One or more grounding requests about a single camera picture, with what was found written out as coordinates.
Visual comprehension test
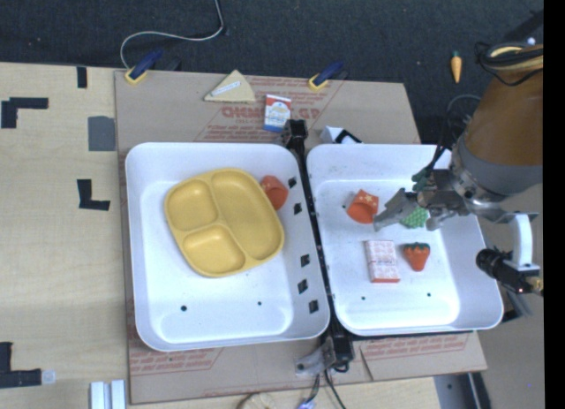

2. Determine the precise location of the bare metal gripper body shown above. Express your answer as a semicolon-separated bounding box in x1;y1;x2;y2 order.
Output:
416;169;507;220

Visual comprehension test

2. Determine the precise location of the green dotted toy packet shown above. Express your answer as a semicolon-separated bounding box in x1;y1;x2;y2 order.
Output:
400;205;431;230

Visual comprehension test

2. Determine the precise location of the orange toy cup with stars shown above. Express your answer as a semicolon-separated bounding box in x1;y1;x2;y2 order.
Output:
345;188;380;225

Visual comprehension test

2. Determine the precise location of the orange toy strawberry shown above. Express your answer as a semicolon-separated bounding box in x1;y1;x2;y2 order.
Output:
402;241;432;273

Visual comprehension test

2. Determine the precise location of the pink and white carton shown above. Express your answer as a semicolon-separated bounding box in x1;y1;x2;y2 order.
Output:
363;239;402;284

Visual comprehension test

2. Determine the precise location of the white plastic tray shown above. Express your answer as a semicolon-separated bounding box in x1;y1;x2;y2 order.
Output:
305;142;505;337
124;141;332;352

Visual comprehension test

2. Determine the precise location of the white and black small carton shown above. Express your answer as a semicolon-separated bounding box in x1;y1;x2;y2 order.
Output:
319;125;364;145

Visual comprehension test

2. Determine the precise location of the orange toy carrot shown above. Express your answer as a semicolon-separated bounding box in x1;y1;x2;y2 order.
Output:
449;49;463;85

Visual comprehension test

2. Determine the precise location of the red white blue carton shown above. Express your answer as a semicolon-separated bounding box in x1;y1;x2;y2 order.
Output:
262;93;293;133

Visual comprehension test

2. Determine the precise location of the yellow divided plate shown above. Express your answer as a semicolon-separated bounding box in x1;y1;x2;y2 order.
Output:
163;167;286;279

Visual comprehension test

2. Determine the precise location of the yellow cheese wedge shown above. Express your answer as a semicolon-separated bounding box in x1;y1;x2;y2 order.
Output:
203;69;257;104

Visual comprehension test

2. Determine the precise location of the brown cardboard board red print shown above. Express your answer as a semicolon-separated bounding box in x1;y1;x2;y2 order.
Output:
113;69;489;405

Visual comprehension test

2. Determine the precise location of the black cylinder on white bracket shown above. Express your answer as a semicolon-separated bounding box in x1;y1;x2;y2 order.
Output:
475;211;542;296

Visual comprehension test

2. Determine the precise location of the black block with wires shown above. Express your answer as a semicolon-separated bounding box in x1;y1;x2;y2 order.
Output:
284;118;309;149
330;331;356;365

